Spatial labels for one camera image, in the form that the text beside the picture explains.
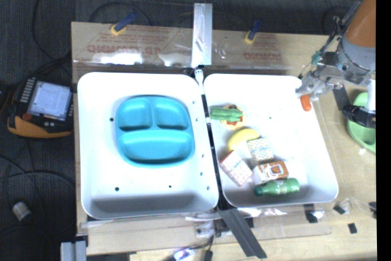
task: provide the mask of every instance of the blue clamp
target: blue clamp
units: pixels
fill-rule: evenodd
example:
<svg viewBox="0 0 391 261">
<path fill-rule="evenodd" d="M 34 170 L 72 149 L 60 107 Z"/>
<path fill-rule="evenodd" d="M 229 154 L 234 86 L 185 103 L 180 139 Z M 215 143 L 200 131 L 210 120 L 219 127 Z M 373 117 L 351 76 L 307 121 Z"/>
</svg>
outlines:
<svg viewBox="0 0 391 261">
<path fill-rule="evenodd" d="M 132 12 L 128 16 L 126 16 L 124 19 L 119 21 L 117 24 L 113 25 L 111 27 L 111 32 L 115 35 L 118 36 L 119 34 L 123 33 L 126 29 L 126 25 L 132 23 L 139 17 L 137 12 Z"/>
<path fill-rule="evenodd" d="M 254 43 L 255 35 L 257 34 L 260 28 L 261 28 L 261 20 L 255 21 L 251 31 L 247 33 L 246 38 L 244 39 L 246 43 Z"/>
</svg>

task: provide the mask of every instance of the green bottle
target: green bottle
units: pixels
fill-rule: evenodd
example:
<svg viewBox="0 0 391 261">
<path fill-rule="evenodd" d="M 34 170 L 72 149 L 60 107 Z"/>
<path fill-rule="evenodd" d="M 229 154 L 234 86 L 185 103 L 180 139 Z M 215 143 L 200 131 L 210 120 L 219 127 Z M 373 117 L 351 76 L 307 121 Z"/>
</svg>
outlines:
<svg viewBox="0 0 391 261">
<path fill-rule="evenodd" d="M 254 188 L 256 196 L 269 194 L 273 196 L 296 193 L 300 190 L 299 181 L 296 178 L 288 178 L 286 180 L 271 180 L 265 185 L 258 185 Z"/>
</svg>

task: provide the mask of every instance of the small metal object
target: small metal object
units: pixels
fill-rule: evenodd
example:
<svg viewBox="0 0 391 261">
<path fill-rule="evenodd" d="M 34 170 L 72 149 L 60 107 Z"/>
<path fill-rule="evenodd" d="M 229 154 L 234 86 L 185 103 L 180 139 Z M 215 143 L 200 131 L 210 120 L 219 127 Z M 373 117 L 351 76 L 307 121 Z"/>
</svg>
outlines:
<svg viewBox="0 0 391 261">
<path fill-rule="evenodd" d="M 12 212 L 19 220 L 19 222 L 27 221 L 25 220 L 25 218 L 31 215 L 31 211 L 23 201 L 19 201 L 15 205 L 13 205 Z"/>
<path fill-rule="evenodd" d="M 61 243 L 61 261 L 87 261 L 86 242 Z"/>
</svg>

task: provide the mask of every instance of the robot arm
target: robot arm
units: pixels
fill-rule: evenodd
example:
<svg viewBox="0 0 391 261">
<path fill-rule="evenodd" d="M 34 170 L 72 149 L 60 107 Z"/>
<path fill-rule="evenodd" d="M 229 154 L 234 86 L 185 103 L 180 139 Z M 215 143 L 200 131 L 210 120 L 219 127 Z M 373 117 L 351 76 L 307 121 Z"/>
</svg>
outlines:
<svg viewBox="0 0 391 261">
<path fill-rule="evenodd" d="M 327 51 L 338 40 L 337 50 Z M 312 57 L 315 69 L 300 75 L 302 85 L 296 89 L 303 108 L 311 101 L 333 90 L 343 116 L 362 126 L 376 128 L 376 0 L 363 0 L 339 21 L 325 45 Z M 344 83 L 365 86 L 368 102 L 365 107 L 349 103 Z"/>
</svg>

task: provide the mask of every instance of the yellow toy lemon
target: yellow toy lemon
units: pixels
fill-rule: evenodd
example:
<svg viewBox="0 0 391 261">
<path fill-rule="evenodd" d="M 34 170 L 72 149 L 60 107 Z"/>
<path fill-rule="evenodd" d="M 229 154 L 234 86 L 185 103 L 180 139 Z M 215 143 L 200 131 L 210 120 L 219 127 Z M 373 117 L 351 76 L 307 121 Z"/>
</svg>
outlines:
<svg viewBox="0 0 391 261">
<path fill-rule="evenodd" d="M 235 150 L 240 143 L 250 141 L 251 139 L 257 139 L 259 137 L 260 135 L 258 132 L 252 128 L 242 128 L 233 134 L 228 140 L 228 149 L 229 151 Z"/>
</svg>

